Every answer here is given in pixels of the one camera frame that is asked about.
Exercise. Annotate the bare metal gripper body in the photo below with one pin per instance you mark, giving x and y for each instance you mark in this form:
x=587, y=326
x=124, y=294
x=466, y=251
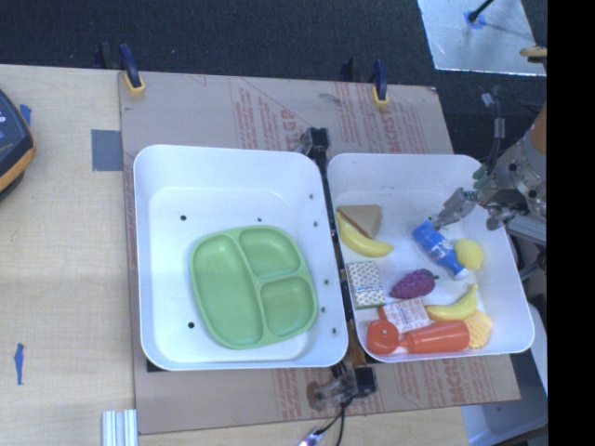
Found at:
x=519, y=181

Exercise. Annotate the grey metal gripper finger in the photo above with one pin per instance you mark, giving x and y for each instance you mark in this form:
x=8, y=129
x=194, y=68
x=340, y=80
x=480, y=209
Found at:
x=496, y=219
x=453, y=209

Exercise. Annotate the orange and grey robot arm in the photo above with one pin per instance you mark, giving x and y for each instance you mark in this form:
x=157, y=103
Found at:
x=539, y=130

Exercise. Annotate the blue bottle white cap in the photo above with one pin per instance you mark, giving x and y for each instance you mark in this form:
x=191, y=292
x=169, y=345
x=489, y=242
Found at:
x=434, y=244

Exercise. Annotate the yellow lemon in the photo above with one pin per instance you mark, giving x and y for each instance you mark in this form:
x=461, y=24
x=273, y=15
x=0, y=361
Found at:
x=469, y=253

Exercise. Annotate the white plastic tray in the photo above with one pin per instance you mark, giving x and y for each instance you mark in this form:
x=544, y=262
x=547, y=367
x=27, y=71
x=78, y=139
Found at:
x=176, y=249
x=404, y=179

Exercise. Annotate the purple grapes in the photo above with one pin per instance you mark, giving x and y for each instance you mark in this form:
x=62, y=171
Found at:
x=413, y=285

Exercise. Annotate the tan toy sandwich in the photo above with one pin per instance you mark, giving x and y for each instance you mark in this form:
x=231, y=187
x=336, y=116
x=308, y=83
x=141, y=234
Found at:
x=365, y=215

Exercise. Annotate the yellow banana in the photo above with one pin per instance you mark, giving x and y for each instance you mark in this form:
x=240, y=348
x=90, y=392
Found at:
x=458, y=308
x=365, y=246

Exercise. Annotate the yellow waffle biscuit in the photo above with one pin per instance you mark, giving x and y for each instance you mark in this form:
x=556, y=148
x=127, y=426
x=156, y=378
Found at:
x=479, y=329

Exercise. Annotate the orange and white packet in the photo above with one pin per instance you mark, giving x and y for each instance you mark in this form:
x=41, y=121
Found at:
x=408, y=314

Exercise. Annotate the orange dotted white carton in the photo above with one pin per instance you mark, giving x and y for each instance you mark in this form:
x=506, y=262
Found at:
x=365, y=284

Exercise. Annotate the thin black rod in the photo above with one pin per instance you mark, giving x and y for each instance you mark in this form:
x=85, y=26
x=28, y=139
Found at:
x=338, y=249

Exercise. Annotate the orange squeeze bottle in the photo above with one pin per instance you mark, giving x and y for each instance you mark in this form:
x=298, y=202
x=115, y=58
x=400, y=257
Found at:
x=439, y=337

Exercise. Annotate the green divided plate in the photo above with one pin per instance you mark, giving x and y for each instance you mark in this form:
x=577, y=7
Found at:
x=223, y=286

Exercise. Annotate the brown cardboard board red print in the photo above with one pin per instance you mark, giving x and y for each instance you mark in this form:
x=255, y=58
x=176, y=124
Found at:
x=195, y=109

